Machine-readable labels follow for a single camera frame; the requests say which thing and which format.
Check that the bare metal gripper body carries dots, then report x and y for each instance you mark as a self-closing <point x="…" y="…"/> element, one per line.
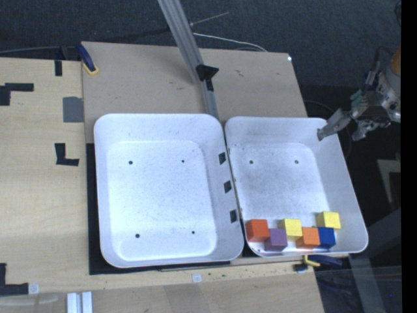
<point x="374" y="113"/>

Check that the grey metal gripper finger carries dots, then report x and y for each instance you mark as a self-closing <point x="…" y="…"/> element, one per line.
<point x="360" y="132"/>
<point x="334" y="124"/>

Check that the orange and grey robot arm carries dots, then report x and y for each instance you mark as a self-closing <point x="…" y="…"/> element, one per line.
<point x="395" y="64"/>

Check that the white plastic tray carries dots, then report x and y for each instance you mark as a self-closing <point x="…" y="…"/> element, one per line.
<point x="280" y="187"/>
<point x="159" y="191"/>

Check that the yellow cube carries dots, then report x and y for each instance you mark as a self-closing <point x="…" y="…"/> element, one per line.
<point x="291" y="227"/>
<point x="329" y="219"/>

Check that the blue cube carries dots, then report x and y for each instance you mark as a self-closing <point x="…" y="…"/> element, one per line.
<point x="326" y="237"/>

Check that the orange cube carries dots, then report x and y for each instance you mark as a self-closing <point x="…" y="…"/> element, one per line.
<point x="256" y="229"/>
<point x="310" y="236"/>

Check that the purple cube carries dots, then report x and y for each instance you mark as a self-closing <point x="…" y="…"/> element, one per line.
<point x="277" y="238"/>

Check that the brown flat board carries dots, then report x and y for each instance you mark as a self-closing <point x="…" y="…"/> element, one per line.
<point x="146" y="83"/>

